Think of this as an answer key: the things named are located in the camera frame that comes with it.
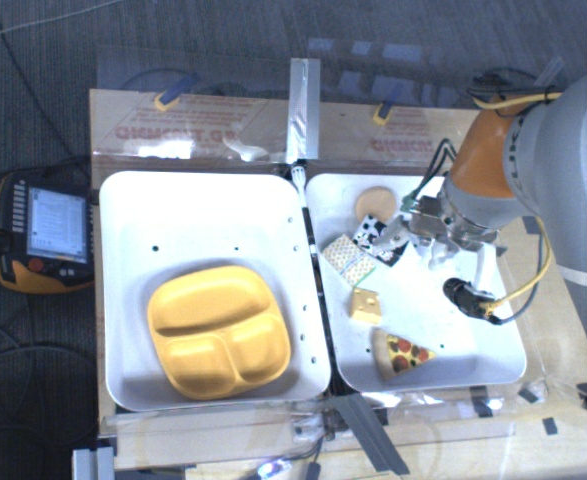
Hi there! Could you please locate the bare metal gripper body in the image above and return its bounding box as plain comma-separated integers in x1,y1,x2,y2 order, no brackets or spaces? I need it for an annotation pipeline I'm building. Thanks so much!
406,195,499,253

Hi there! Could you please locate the black and white cow carton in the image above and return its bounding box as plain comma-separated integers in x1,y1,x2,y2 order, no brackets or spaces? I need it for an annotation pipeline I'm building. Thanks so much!
351,213,410,268

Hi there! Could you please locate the tan round biscuit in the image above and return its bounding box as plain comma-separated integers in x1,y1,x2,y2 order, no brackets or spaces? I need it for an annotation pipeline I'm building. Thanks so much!
355,186,397,224

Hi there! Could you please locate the pale patterned packet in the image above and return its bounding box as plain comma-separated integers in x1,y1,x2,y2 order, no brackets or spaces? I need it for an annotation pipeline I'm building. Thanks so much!
320,233,377,288

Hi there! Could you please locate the white plastic tray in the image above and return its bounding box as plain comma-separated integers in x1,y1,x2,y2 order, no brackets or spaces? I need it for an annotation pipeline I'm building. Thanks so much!
304,172,528,394
98,169,332,413

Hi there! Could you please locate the yellow cheese wedge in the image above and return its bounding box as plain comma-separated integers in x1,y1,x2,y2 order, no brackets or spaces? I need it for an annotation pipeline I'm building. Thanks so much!
349,287,382,326

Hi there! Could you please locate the pepperoni pizza slice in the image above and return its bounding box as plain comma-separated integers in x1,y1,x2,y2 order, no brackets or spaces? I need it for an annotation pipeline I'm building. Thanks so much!
371,328,437,383

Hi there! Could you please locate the yellow divided plate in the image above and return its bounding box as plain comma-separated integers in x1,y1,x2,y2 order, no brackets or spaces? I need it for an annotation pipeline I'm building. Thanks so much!
146,265,293,402

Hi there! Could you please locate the brown cardboard board red print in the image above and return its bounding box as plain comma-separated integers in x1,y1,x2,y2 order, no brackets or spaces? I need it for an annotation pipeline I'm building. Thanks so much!
88,88,587,470

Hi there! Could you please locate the black cylinder on white bracket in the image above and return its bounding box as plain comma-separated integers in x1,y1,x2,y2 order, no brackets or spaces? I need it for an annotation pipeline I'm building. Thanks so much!
442,244,498,318

